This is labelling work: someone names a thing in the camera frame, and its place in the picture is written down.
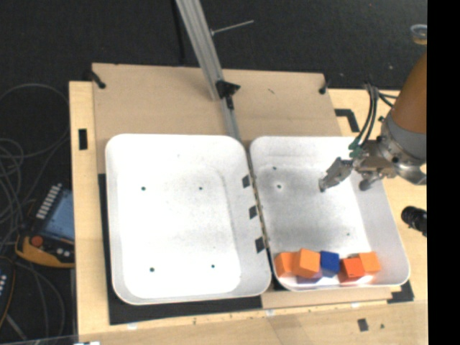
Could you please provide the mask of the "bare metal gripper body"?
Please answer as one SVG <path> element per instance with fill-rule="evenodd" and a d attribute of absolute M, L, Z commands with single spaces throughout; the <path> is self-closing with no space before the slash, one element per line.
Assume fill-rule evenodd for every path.
<path fill-rule="evenodd" d="M 413 157 L 397 142 L 376 139 L 367 141 L 353 157 L 357 173 L 382 173 L 384 178 L 401 177 L 413 185 L 425 185 L 427 176 L 421 170 L 423 160 Z"/>

